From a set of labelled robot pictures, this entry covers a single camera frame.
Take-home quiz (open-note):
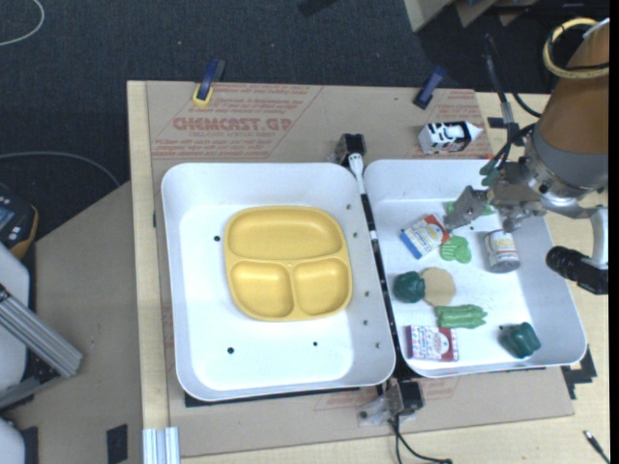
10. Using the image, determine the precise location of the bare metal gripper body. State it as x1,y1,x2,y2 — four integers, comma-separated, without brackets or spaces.
486,153,605,222

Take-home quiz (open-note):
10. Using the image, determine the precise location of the light green toy vegetable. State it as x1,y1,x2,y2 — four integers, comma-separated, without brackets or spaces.
444,200,497,218

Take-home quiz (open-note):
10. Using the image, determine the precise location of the small silver can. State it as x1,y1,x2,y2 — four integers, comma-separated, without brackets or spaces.
484,228,522,275

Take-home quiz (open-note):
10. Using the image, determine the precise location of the light green toy lettuce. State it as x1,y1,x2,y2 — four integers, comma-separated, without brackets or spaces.
439,235,473,266

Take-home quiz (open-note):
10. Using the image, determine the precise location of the blue and white carton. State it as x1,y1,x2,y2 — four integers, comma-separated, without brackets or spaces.
398,213,453,261

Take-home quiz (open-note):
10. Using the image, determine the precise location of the black and white milk carton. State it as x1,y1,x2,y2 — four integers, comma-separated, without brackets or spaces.
417,119,486,156

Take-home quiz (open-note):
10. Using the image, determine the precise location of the tan round biscuit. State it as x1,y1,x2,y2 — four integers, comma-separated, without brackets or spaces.
419,266,457,307

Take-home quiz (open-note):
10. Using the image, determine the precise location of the white plastic tray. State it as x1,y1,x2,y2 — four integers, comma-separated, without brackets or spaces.
161,161,398,402
362,158,588,379

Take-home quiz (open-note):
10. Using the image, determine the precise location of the thin black and white rod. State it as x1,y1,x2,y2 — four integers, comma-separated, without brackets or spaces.
348,154,403,387

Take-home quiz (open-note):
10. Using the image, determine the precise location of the dark green toy broccoli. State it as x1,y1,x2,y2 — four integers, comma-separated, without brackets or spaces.
392,270,427,305

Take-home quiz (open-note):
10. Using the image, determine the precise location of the green toy bean bunch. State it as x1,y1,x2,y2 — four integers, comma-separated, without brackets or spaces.
433,303,488,331

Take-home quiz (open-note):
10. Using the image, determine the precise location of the dark green toy pepper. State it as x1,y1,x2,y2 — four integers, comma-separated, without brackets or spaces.
498,321,543,360

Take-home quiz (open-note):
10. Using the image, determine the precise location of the red and white packet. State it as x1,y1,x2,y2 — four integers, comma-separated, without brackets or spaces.
404,324,461,363

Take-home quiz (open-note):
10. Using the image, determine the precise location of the yellow divided plate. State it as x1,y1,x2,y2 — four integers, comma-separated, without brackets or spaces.
222,205,354,323

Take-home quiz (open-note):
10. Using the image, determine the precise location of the brown cardboard board, red print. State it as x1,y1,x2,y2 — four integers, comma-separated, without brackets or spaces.
144,80,576,458

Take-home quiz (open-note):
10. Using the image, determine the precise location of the black cylinder on white bracket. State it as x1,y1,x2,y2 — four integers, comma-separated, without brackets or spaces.
545,205,610,296

